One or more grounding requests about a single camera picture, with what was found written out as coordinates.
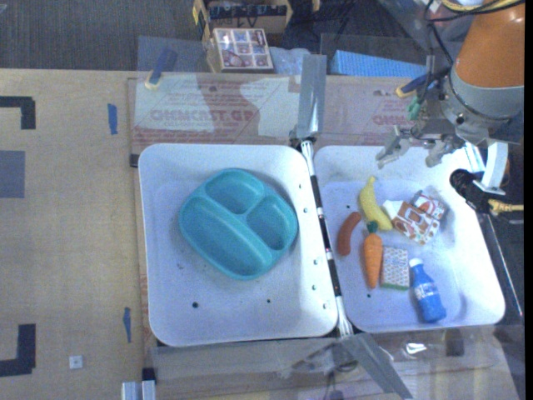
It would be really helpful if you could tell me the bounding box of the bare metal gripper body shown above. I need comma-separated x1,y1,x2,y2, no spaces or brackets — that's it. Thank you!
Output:
410,92,525,148

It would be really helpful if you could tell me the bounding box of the brown cardboard board red print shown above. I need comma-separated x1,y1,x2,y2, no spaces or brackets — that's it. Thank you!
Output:
127,72,525,385

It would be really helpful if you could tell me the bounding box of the small red and white carton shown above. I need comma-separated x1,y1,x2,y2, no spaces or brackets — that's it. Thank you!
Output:
410,189,449,223

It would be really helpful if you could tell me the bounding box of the yellow banana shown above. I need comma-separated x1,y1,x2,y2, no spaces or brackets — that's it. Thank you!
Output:
358,176,394,232

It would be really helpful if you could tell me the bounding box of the orange and white carton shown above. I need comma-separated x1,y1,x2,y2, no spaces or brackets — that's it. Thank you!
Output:
381,199,441,246

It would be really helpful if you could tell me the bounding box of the orange sausage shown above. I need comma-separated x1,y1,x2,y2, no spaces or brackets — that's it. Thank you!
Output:
336,211,363,258

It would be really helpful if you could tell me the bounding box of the orange carrot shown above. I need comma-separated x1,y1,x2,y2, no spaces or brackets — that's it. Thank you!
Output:
362,220,384,290

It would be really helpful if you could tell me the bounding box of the patterned white and green packet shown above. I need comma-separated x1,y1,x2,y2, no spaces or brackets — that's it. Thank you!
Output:
379,246,411,291

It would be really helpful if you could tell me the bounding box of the white plastic tray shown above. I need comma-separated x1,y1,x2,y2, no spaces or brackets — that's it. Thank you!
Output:
137,142,339,348
312,144,507,334

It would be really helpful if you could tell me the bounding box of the blue bottle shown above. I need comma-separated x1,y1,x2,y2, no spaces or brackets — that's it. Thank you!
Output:
408,257,448,324

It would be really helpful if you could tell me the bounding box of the flat box with picture tiles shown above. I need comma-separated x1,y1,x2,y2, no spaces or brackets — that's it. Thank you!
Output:
211,27,275,73

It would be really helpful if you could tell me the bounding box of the blue divided plate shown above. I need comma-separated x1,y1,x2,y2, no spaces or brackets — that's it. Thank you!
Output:
177,167,300,282

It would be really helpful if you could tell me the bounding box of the black cylinder on white bracket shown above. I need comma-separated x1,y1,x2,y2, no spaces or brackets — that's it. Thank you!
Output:
448,139,510,215

